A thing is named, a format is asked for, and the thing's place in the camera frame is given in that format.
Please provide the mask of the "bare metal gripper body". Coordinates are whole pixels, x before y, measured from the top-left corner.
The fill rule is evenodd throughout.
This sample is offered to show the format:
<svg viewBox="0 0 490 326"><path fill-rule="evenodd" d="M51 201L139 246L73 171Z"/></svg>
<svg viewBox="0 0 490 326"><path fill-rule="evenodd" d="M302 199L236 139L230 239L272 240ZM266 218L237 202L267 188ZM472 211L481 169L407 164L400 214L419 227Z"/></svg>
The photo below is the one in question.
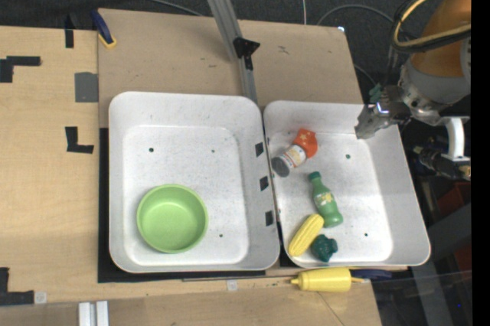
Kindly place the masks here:
<svg viewBox="0 0 490 326"><path fill-rule="evenodd" d="M415 119L430 126L437 126L442 103L437 103L423 94L415 86L388 85L381 89L377 101L377 111L391 122L405 122Z"/></svg>

